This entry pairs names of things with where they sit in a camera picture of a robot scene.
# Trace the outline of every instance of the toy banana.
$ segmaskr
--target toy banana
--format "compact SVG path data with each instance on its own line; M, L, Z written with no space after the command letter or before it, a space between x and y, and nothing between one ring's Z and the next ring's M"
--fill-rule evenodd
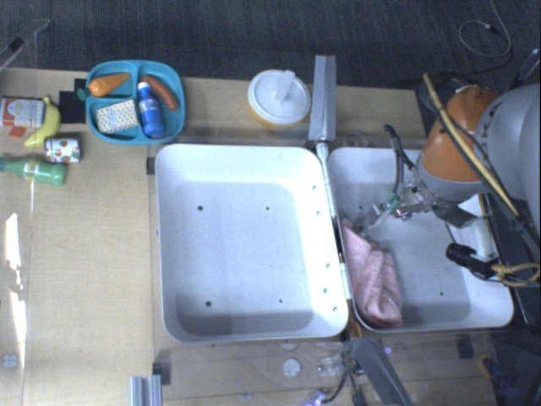
M43 125L25 141L26 147L40 147L47 137L53 137L60 128L60 110L55 106L49 96L43 98L45 102L45 118Z

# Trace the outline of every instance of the yellow cup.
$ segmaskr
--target yellow cup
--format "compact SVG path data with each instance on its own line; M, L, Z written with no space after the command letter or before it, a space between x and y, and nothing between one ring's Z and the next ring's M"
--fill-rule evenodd
M292 71L271 69L257 74L248 88L255 119L274 131L300 123L310 111L310 93Z

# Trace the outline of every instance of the pink towel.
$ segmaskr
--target pink towel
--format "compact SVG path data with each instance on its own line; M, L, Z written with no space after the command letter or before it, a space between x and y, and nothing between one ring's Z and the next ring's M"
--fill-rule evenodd
M342 237L359 314L373 326L400 326L402 297L392 255L361 238L348 220L342 221Z

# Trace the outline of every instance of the yellow cable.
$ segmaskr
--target yellow cable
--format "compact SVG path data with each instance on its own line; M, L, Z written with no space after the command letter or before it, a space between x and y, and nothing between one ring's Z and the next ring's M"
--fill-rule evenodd
M506 274L512 274L524 269L535 269L535 273L529 279L521 282L505 279ZM535 283L539 279L539 276L541 276L541 266L538 263L522 263L521 265L516 266L493 265L492 270L496 272L496 275L502 283L514 288L520 288L527 286L529 283Z
M493 189L505 202L507 207L509 207L509 209L513 212L513 215L515 215L515 217L519 217L519 211L515 208L513 202L511 201L505 190L501 187L500 183L489 172L489 170L484 166L484 164L479 161L479 159L475 156L475 153L473 153L473 150L458 132L458 129L455 128L455 125L453 124L447 111L444 109L443 104L441 103L441 100L434 89L434 85L432 84L432 80L430 79L429 75L424 74L423 80L427 86L432 102L435 104L438 112L440 113L441 119L445 125L445 129L447 130L449 136L459 145L462 152L467 156L467 159L472 163L474 168L485 178L490 188Z

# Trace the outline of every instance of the toy sausage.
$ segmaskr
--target toy sausage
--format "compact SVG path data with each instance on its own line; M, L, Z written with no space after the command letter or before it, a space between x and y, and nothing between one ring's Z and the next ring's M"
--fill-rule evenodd
M141 78L141 81L146 81L148 84L150 84L152 91L154 91L164 101L169 110L174 112L178 108L178 101L175 95L157 78L154 78L151 75L144 75Z

